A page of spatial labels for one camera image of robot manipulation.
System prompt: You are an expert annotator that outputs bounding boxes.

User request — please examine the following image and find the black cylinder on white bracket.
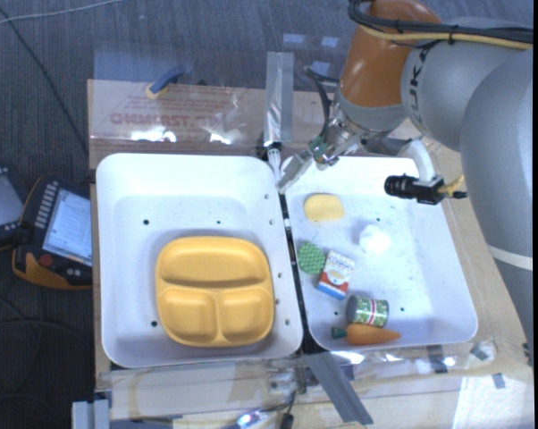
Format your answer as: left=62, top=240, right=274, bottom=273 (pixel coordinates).
left=383, top=139, right=447, bottom=206

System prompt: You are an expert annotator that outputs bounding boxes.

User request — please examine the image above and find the orange toy carrot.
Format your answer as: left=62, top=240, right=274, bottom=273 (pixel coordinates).
left=331, top=323, right=402, bottom=347

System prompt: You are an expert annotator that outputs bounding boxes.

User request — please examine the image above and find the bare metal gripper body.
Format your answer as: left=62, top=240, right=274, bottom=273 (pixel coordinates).
left=311, top=108, right=391, bottom=168

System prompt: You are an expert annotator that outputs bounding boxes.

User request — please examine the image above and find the green labelled small can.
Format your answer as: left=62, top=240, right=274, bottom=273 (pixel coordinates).
left=345, top=295, right=390, bottom=329

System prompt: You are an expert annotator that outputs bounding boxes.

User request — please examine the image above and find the white plastic tray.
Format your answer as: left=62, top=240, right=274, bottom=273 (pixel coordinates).
left=95, top=152, right=305, bottom=369
left=282, top=155, right=479, bottom=353

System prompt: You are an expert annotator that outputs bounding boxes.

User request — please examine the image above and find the yellow toy bread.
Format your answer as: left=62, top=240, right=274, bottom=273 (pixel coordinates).
left=303, top=193, right=346, bottom=223

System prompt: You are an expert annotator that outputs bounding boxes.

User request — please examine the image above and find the white round lump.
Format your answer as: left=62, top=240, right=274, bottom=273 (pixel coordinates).
left=358, top=223, right=392, bottom=255

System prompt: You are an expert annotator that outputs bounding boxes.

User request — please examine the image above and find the green checkered round biscuit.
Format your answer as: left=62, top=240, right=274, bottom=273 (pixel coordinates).
left=296, top=241, right=326, bottom=275

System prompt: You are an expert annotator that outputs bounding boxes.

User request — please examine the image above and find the white orange blue carton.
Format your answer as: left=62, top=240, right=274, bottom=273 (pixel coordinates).
left=315, top=250, right=356, bottom=301

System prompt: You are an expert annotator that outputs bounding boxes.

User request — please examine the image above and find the brown cardboard board red print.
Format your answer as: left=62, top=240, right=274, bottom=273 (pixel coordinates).
left=86, top=79, right=534, bottom=424

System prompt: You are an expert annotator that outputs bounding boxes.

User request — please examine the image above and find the yellow divided plate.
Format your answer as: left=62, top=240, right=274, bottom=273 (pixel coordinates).
left=155, top=235, right=277, bottom=348

